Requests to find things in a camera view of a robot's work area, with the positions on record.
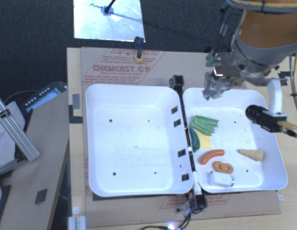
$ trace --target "cardboard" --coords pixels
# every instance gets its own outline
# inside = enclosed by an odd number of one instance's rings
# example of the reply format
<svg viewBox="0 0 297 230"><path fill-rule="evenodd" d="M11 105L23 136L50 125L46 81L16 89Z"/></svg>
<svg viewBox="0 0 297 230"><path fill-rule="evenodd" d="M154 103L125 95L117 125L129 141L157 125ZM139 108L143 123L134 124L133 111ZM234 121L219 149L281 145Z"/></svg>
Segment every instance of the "cardboard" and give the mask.
<svg viewBox="0 0 297 230"><path fill-rule="evenodd" d="M134 60L135 50L82 48L83 143L87 227L179 221L176 209L186 202L184 195L100 198L89 188L85 91L94 83L167 86L173 75L183 75L185 85L203 87L206 54L144 51L142 62ZM192 219L212 219L280 214L275 191L207 195L208 207Z"/></svg>

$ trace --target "toy hot dog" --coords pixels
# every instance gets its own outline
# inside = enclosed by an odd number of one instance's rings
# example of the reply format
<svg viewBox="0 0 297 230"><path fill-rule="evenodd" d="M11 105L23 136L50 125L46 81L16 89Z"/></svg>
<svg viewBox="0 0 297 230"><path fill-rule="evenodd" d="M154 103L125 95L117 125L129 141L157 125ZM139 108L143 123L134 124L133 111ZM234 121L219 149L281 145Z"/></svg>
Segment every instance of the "toy hot dog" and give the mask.
<svg viewBox="0 0 297 230"><path fill-rule="evenodd" d="M223 156L225 154L223 149L212 150L204 154L200 160L200 164L206 164L211 158L216 156Z"/></svg>

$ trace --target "black electronic device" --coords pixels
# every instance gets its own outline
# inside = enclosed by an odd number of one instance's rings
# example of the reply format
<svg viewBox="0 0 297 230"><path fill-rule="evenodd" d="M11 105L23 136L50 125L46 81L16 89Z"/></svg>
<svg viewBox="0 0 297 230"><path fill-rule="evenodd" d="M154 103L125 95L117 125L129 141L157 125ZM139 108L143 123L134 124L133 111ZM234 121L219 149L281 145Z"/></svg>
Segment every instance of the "black electronic device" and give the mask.
<svg viewBox="0 0 297 230"><path fill-rule="evenodd" d="M29 99L27 99L21 106L20 111L26 117L31 109L35 109L52 98L58 96L68 88L67 84L63 82L53 82L44 88L37 91Z"/></svg>

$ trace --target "toy food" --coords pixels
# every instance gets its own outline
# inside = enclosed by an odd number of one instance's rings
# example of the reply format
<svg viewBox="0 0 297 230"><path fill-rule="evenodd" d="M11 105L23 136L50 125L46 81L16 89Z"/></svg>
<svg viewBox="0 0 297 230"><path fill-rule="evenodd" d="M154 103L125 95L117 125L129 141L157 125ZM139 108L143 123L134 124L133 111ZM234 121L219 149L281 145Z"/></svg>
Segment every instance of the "toy food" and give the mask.
<svg viewBox="0 0 297 230"><path fill-rule="evenodd" d="M216 150L209 151L202 156L200 160L200 164L206 164L211 158L216 156L223 156L224 154L225 152L223 149L216 149Z"/></svg>
<svg viewBox="0 0 297 230"><path fill-rule="evenodd" d="M233 166L229 163L222 163L221 161L216 161L213 164L213 167L215 171L221 172L221 173L226 173L226 174L231 174L234 171Z"/></svg>
<svg viewBox="0 0 297 230"><path fill-rule="evenodd" d="M264 151L262 150L247 150L247 149L239 149L238 152L250 159L254 159L256 161L263 160Z"/></svg>

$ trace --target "yellow cable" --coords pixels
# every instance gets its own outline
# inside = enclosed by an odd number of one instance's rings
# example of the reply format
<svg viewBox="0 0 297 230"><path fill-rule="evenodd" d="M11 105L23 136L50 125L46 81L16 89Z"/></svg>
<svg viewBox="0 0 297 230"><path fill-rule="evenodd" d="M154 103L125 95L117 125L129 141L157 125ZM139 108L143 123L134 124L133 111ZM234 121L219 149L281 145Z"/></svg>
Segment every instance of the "yellow cable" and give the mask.
<svg viewBox="0 0 297 230"><path fill-rule="evenodd" d="M249 7L262 7L262 2L252 2L252 1L243 1L243 0L231 0L233 3ZM297 3L266 3L265 8L273 9L297 9Z"/></svg>
<svg viewBox="0 0 297 230"><path fill-rule="evenodd" d="M297 91L296 70L297 70L297 52L296 52L296 57L295 57L295 59L294 59L293 72L292 72L292 79L293 79L293 88L294 88L294 92Z"/></svg>
<svg viewBox="0 0 297 230"><path fill-rule="evenodd" d="M291 123L289 123L287 121L278 121L277 124L279 126L281 126L282 128L284 128L284 129L295 129L295 130L297 130L297 126L296 125L291 124Z"/></svg>

